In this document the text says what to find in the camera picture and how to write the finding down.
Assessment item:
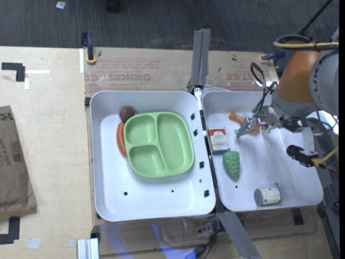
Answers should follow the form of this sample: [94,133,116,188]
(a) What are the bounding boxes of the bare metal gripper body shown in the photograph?
[258,105,300,133]

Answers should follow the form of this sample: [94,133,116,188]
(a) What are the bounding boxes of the orange carrot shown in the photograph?
[229,111,261,133]

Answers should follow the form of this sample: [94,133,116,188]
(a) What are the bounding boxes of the red and white carton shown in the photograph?
[208,127,230,155]

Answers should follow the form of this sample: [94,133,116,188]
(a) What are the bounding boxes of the green grapes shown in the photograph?
[222,148,241,181]

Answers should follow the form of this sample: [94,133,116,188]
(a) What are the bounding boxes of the white plastic tray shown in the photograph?
[89,90,217,222]
[201,90,325,213]

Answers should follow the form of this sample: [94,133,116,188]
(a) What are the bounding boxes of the white can with orange dots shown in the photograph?
[253,186,282,207]

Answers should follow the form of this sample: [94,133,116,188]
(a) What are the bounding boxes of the green divided plate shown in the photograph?
[123,111,195,179]

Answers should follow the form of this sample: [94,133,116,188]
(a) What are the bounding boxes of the brown cardboard board red print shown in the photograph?
[84,46,319,256]

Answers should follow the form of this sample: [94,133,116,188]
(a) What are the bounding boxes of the brown doughnut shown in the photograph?
[119,106,136,124]

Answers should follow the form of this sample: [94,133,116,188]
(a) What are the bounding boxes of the orange sausage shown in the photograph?
[116,122,128,157]

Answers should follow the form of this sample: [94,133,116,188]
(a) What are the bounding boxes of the brown paper bag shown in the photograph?
[0,105,38,219]

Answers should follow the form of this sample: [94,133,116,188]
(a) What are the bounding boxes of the black cylinder on white bracket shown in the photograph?
[286,127,320,168]

